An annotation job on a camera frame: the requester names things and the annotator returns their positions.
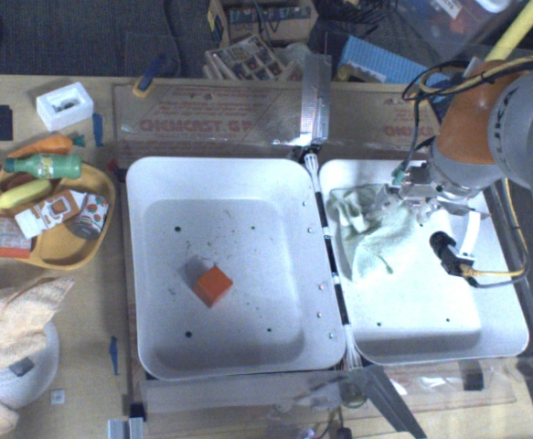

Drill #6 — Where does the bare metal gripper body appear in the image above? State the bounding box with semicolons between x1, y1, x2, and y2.
396;160;450;215

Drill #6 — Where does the pale green cloth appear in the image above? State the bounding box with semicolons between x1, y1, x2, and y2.
326;182;421;284

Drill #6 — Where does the white plastic tray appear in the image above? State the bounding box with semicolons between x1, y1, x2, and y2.
124;155;347;381
317;158;531;367

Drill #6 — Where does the orange cube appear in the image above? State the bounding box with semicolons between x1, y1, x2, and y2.
193;263;235;309

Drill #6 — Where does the white can with red print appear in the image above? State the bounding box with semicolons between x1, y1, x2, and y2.
69;192;111;241

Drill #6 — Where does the white foam box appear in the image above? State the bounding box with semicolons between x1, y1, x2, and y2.
35;80;95;134

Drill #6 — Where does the yellow divided plate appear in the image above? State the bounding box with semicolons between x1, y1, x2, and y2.
0;159;117;273

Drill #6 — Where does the white and orange carton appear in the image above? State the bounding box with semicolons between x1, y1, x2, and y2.
14;188;89;241

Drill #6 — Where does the orange carrot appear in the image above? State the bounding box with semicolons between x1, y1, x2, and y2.
6;134;87;160

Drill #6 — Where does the green bottle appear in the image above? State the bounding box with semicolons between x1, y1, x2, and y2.
3;153;84;180

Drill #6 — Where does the yellow banana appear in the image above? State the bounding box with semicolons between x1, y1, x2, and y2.
0;178;55;215

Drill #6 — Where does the brown sausage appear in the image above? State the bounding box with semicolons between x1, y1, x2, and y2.
5;173;38;192

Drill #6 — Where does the orange and white packet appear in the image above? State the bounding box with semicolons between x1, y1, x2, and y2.
0;216;35;260

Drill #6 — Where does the white bowl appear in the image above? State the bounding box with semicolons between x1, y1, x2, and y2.
0;319;61;411

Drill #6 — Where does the pale yellow towel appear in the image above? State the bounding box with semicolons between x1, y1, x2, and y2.
0;275;77;439

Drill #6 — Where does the small grey square block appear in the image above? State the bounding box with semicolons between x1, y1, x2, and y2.
9;357;36;379

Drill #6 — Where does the black cylinder on white bracket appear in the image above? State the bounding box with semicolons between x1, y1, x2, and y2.
429;209;483;277

